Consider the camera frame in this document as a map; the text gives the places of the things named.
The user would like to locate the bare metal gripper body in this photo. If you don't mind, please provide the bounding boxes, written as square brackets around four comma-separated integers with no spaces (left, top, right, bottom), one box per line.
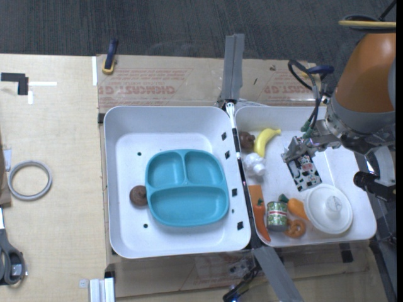
[305,113,348,152]

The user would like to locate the cow print carton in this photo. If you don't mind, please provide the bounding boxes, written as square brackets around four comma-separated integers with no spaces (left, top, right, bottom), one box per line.
[287,154,323,193]

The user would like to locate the yellow banana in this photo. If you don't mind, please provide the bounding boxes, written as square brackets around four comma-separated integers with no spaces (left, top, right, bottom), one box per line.
[253,127,282,159]

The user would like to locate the white plastic tray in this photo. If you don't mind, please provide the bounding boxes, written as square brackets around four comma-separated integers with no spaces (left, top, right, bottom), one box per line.
[234,105,378,249]
[103,105,253,260]

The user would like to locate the white crumpled lump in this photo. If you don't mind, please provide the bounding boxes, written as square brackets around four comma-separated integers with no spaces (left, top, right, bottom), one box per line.
[242,152,266,177]

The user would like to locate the orange pepper with green stem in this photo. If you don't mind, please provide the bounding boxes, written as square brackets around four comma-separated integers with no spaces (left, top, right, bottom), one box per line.
[278,193,310,222]

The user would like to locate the white lidded bowl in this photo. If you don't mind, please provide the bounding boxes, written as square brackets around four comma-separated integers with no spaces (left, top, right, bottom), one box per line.
[305,183,354,235]

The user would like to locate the green can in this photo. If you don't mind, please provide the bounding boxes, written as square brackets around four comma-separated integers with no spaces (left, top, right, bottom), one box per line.
[266,201,288,232]

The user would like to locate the orange carrot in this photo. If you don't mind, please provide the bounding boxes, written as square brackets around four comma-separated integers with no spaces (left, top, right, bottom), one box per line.
[253,197,272,243]

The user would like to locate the brown pretzel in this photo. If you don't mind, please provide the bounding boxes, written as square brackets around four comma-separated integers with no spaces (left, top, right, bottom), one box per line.
[283,219,307,239]

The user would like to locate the blue divided plate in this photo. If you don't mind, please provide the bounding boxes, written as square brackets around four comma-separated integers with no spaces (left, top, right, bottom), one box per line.
[144,148,230,228]

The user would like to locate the brown cardboard board red print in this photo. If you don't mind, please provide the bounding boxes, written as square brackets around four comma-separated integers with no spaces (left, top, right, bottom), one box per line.
[95,53,380,299]

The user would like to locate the grey scissors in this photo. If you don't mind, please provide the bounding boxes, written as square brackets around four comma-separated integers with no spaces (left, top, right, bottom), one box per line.
[0,227,26,286]

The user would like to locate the black cylinder on white bracket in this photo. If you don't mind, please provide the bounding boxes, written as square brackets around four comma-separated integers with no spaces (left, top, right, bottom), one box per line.
[353,145,397,201]

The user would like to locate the black block with thin wires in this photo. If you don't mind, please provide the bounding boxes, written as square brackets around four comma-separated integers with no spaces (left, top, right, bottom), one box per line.
[222,282,253,302]

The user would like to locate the grey ring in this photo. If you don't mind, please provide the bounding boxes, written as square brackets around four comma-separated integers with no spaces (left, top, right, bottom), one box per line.
[7,159,53,201]

